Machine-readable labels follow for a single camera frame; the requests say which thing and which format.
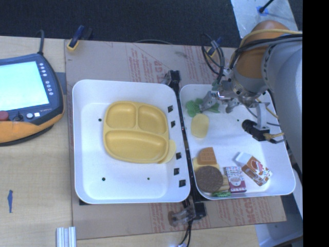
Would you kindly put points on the green lettuce leaf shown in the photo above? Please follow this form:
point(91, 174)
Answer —
point(192, 107)

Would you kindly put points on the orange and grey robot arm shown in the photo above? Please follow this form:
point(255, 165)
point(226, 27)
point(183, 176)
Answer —
point(282, 68)

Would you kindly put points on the black cylinder on white bracket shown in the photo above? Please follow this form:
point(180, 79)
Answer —
point(260, 132)

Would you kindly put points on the brown round biscuit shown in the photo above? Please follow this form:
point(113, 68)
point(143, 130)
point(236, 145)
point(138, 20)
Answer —
point(209, 179)

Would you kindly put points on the thin black rod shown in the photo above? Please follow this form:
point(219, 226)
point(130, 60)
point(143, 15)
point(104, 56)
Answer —
point(183, 130)

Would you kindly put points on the orange waffle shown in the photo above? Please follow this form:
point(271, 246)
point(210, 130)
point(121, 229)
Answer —
point(207, 156)

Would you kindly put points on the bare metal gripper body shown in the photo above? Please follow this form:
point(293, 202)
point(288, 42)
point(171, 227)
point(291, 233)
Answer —
point(232, 94)

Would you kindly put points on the pale yellow crisp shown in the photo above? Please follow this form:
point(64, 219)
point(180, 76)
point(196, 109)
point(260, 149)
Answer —
point(199, 125)

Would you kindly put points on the small green leaf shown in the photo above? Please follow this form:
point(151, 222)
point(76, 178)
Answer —
point(221, 194)

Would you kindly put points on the yellow divided plate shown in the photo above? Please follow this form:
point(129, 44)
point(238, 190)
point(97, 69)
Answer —
point(136, 145)

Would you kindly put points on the beige bread piece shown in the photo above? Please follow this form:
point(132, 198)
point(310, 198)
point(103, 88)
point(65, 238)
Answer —
point(226, 183)

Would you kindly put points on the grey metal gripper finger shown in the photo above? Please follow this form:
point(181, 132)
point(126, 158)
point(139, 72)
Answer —
point(230, 107)
point(208, 100)

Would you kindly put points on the red and white carton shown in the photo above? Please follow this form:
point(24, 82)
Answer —
point(235, 179)

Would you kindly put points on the white plastic tray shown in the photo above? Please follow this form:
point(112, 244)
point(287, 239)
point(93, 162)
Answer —
point(123, 184)
point(231, 143)

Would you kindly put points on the brown cardboard board red print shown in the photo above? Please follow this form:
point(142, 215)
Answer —
point(123, 60)

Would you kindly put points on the white and orange carton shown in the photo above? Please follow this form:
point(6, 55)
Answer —
point(255, 170)

